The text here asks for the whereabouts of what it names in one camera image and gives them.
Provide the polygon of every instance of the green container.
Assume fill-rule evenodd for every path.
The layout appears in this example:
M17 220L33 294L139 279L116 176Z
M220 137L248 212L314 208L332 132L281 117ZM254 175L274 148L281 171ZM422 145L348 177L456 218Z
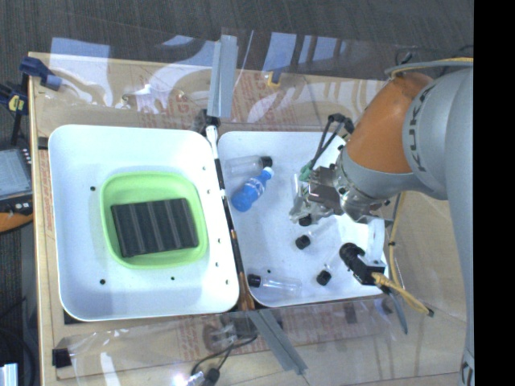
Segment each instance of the green container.
M194 248L123 257L120 252L111 206L165 199L187 200L199 244ZM162 171L135 171L111 176L102 185L100 205L107 249L114 259L125 267L158 269L186 265L199 260L208 248L208 230L199 194L193 183L182 175Z

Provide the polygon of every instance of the gray floor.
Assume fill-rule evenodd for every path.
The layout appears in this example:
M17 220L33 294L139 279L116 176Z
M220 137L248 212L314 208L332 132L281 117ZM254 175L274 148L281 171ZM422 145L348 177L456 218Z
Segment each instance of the gray floor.
M58 46L56 38L109 45L111 57L169 62L178 53L163 42L175 35L216 40L231 29L245 42L255 31L260 39L245 67L261 68L270 32L318 35L367 47L366 61L355 54L345 69L364 78L394 64L391 47L412 47L428 60L470 55L474 43L474 0L0 0L0 16L0 83L19 82L28 51L74 53L76 46ZM0 146L8 144L12 122L0 109ZM27 119L22 130L28 133ZM20 244L20 231L0 235L0 314L24 295ZM19 305L0 326L21 335L22 322ZM23 355L21 347L4 349L0 343L0 363L6 353L12 360Z

